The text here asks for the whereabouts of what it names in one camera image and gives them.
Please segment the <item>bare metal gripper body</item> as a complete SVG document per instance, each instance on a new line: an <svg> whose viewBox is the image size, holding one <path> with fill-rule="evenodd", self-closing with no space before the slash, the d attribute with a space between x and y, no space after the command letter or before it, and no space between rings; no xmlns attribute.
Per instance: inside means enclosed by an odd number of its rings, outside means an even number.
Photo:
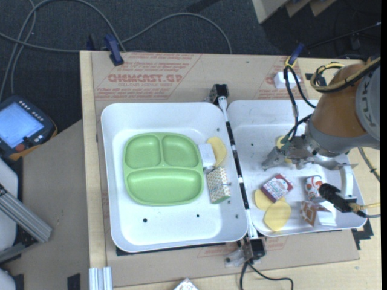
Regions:
<svg viewBox="0 0 387 290"><path fill-rule="evenodd" d="M333 160L333 154L325 150L308 135L295 136L291 140L282 139L282 151L285 158L293 164L296 159L309 159L311 163L326 165Z"/></svg>

